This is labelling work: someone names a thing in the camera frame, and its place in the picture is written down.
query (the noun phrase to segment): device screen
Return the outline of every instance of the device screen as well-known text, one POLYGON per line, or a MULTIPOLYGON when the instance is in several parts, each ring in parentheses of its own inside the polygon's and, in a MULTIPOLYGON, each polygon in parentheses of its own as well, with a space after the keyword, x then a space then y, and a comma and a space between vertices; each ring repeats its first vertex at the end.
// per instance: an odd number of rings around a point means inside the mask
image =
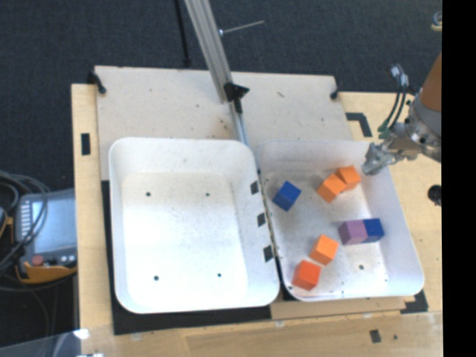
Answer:
MULTIPOLYGON (((38 217, 43 203, 32 202, 33 221, 38 217)), ((76 246, 74 198, 49 199, 48 212, 43 226, 35 237, 37 254, 76 246)))

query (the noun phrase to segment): white tray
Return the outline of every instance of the white tray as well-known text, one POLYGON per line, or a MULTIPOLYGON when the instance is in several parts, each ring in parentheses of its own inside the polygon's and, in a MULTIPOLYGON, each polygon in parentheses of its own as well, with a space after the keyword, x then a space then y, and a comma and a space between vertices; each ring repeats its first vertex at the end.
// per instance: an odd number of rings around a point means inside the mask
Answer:
POLYGON ((109 152, 115 291, 135 313, 265 306, 279 292, 254 156, 238 141, 124 138, 109 152))
POLYGON ((262 145, 258 159, 279 254, 283 282, 303 301, 410 296, 423 287, 423 272, 388 169, 377 176, 361 172, 368 143, 355 141, 274 141, 262 145), (354 165, 361 184, 332 203, 315 191, 338 167, 354 165), (284 211, 272 202, 284 181, 302 190, 284 211), (346 220, 379 217, 385 236, 376 243, 342 245, 338 226, 346 220), (311 291, 292 285, 295 266, 320 234, 337 240, 335 259, 322 268, 311 291))

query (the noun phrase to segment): red button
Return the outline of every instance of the red button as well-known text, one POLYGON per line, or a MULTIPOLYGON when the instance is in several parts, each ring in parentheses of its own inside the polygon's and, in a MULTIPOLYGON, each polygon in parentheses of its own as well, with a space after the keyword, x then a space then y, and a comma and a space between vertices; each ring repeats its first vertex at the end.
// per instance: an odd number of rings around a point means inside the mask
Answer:
POLYGON ((42 255, 35 255, 33 258, 31 258, 31 264, 36 267, 43 266, 44 262, 45 258, 43 258, 42 255))

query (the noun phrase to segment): block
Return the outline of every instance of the block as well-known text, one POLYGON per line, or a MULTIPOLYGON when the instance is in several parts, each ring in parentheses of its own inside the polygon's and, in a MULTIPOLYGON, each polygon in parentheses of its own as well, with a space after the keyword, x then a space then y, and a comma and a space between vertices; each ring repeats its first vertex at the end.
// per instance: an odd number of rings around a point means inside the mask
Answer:
POLYGON ((367 240, 367 230, 362 219, 346 221, 339 226, 339 235, 343 245, 357 245, 367 240))
POLYGON ((345 183, 344 191, 355 189, 358 183, 362 181, 362 177, 353 165, 338 168, 335 174, 345 183))
POLYGON ((321 276, 321 267, 314 263, 302 260, 295 269, 292 277, 292 284, 302 289, 310 291, 317 286, 321 276))
POLYGON ((327 266, 334 260, 338 247, 339 243, 336 240, 329 238, 325 234, 321 234, 314 242, 309 257, 327 266))
POLYGON ((367 239, 364 243, 377 242, 385 235, 379 218, 364 219, 364 225, 367 231, 367 239))
POLYGON ((319 196, 330 203, 344 190, 345 186, 345 183, 333 173, 324 180, 317 192, 319 196))
POLYGON ((299 188, 289 181, 285 181, 283 186, 276 193, 276 196, 274 196, 273 202, 281 209, 288 211, 298 199, 300 192, 301 190, 299 188))

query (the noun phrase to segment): orange cube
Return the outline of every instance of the orange cube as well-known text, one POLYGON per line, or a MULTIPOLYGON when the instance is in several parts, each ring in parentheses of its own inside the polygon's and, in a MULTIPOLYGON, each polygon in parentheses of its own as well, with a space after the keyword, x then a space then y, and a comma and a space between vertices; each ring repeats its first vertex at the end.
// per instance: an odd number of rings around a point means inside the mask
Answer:
POLYGON ((307 260, 301 260, 296 266, 295 273, 292 277, 292 284, 310 291, 317 286, 319 277, 321 276, 321 267, 307 260))
POLYGON ((344 191, 345 187, 345 182, 343 182, 335 173, 333 173, 324 180, 322 185, 318 188, 317 193, 330 203, 335 197, 339 195, 340 192, 344 191))
POLYGON ((335 174, 345 183, 344 190, 354 189, 362 180, 362 177, 358 174, 353 165, 338 168, 335 174))
POLYGON ((316 262, 326 266, 334 260, 338 247, 339 243, 337 241, 321 234, 314 242, 309 256, 316 262))

